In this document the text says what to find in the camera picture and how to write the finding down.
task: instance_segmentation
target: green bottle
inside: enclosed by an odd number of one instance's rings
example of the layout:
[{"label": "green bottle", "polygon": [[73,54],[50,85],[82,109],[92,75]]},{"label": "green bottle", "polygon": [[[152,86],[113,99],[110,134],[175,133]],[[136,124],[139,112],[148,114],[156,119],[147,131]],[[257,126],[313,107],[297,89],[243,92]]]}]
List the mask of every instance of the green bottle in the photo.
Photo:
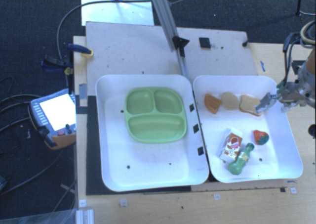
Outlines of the green bottle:
[{"label": "green bottle", "polygon": [[255,148],[252,143],[248,143],[246,148],[241,151],[236,160],[229,164],[228,170],[233,175],[239,175],[242,172],[243,167],[246,166],[248,159],[250,158],[250,152]]}]

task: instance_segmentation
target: wooden table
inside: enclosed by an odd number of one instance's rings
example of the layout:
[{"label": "wooden table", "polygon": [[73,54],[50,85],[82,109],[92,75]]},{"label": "wooden table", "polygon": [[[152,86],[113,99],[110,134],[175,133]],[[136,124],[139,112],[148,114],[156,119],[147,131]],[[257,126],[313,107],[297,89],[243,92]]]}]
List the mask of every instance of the wooden table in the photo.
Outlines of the wooden table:
[{"label": "wooden table", "polygon": [[[85,37],[75,37],[74,42],[84,45]],[[282,45],[248,45],[258,75],[265,75],[277,83],[280,82],[284,77]],[[293,49],[293,59],[305,60],[309,52],[308,49],[297,45]],[[76,94],[79,93],[79,85],[86,83],[86,73],[86,58],[75,54]],[[289,81],[294,79],[294,74],[289,76]],[[86,100],[80,100],[80,105],[85,106]],[[213,190],[204,192],[86,196],[87,115],[78,114],[76,148],[79,205],[94,209],[95,223],[98,224],[313,223],[316,219],[316,153],[315,140],[308,134],[307,129],[315,123],[315,110],[309,106],[293,107],[287,115],[304,171],[302,176],[294,181],[282,181],[281,184],[287,186],[285,192],[281,192],[277,185],[268,188],[267,181],[267,186],[259,186],[265,189],[255,189],[257,183],[254,183],[254,189],[242,190],[238,190],[238,186],[235,190],[221,190],[220,186],[214,186]],[[291,193],[291,187],[294,187],[297,193]],[[220,200],[215,200],[214,195],[218,194]],[[126,207],[120,205],[121,199],[127,199]]]}]

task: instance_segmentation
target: white tray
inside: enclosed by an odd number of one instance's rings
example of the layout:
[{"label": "white tray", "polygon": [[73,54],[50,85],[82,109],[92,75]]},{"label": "white tray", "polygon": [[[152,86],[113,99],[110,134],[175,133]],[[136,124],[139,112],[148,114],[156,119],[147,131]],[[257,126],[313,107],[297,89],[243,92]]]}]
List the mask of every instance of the white tray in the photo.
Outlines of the white tray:
[{"label": "white tray", "polygon": [[[188,130],[175,142],[150,144],[134,140],[125,124],[127,94],[135,88],[162,87],[182,98]],[[106,75],[96,84],[102,179],[113,191],[201,184],[209,175],[192,86],[180,75]]]},{"label": "white tray", "polygon": [[[204,105],[207,93],[220,99],[225,92],[243,94],[259,99],[267,92],[276,93],[276,83],[265,76],[199,76],[194,81],[194,92],[211,172],[221,182],[241,182],[259,179],[294,179],[303,172],[303,164],[285,113],[277,102],[260,117],[238,110],[228,111],[221,105],[217,114]],[[242,148],[254,143],[253,131],[269,134],[265,145],[255,145],[250,159],[238,176],[228,171],[228,164],[218,158],[229,129],[243,132]]]}]

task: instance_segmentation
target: green plate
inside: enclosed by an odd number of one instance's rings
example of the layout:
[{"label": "green plate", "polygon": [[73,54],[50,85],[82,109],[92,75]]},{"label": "green plate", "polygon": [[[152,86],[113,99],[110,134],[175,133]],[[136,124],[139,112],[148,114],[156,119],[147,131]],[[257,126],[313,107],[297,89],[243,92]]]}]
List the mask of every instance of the green plate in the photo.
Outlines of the green plate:
[{"label": "green plate", "polygon": [[129,134],[146,143],[176,141],[187,131],[182,99],[171,89],[132,90],[125,100],[125,120]]}]

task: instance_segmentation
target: white screen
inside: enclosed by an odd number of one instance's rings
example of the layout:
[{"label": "white screen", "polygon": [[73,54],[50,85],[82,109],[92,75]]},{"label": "white screen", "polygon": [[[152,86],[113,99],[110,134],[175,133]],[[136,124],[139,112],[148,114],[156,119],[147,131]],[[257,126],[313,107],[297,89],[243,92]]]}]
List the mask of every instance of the white screen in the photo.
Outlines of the white screen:
[{"label": "white screen", "polygon": [[76,123],[76,107],[68,94],[40,103],[55,131]]}]

